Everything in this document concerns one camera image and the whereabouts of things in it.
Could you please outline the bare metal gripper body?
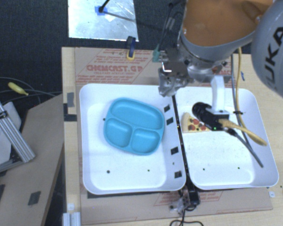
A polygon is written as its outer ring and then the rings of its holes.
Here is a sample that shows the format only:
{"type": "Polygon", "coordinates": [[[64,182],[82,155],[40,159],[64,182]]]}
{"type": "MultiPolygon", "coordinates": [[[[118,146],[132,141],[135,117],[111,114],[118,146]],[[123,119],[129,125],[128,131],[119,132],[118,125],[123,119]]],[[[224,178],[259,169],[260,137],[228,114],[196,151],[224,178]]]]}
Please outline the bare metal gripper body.
{"type": "Polygon", "coordinates": [[[168,77],[189,75],[194,81],[207,82],[227,64],[226,60],[210,61],[195,56],[184,48],[168,48],[160,52],[159,74],[168,77]]]}

